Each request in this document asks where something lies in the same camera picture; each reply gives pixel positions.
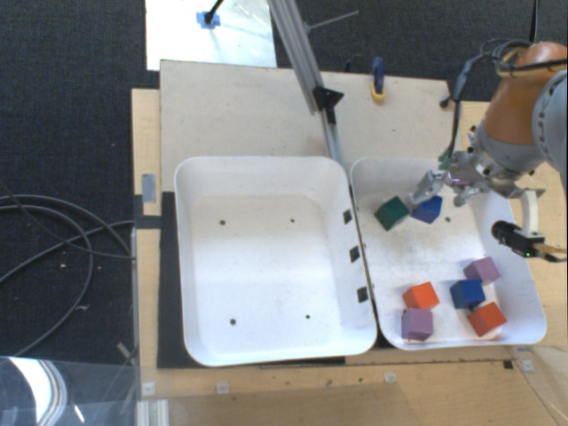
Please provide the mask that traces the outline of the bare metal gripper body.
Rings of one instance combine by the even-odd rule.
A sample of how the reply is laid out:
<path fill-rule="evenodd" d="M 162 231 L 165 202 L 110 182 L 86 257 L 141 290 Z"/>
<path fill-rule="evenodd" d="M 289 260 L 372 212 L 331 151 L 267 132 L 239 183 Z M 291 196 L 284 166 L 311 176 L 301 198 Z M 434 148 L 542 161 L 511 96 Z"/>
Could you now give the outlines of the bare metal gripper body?
<path fill-rule="evenodd" d="M 447 183 L 477 185 L 481 193 L 493 191 L 505 199 L 517 199 L 523 189 L 516 182 L 534 172 L 544 159 L 532 150 L 454 151 L 447 156 Z"/>

